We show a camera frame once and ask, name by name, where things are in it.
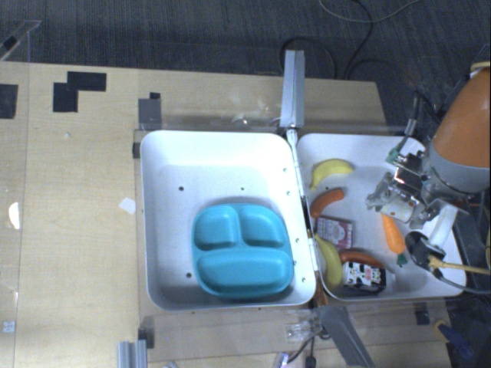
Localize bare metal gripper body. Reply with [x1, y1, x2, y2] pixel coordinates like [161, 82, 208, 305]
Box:
[390, 150, 439, 207]

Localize white plastic tray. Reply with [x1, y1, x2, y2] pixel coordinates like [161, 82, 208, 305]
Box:
[297, 132, 468, 304]
[139, 129, 318, 311]

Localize orange carrot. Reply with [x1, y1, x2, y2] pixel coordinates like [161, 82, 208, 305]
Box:
[380, 212, 409, 268]

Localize orange-brown sausage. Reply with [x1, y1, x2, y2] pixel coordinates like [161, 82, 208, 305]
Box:
[338, 248, 386, 270]
[309, 187, 346, 219]

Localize yellow banana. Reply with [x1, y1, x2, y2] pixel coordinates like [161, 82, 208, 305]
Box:
[309, 159, 355, 191]
[314, 233, 344, 291]

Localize pink carton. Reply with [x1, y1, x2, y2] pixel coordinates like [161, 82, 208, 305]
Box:
[315, 215, 354, 250]

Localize white carton with black print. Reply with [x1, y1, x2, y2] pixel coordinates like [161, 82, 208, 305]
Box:
[341, 261, 388, 295]

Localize blue divided plate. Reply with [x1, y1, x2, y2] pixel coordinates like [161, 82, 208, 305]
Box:
[191, 202, 296, 302]

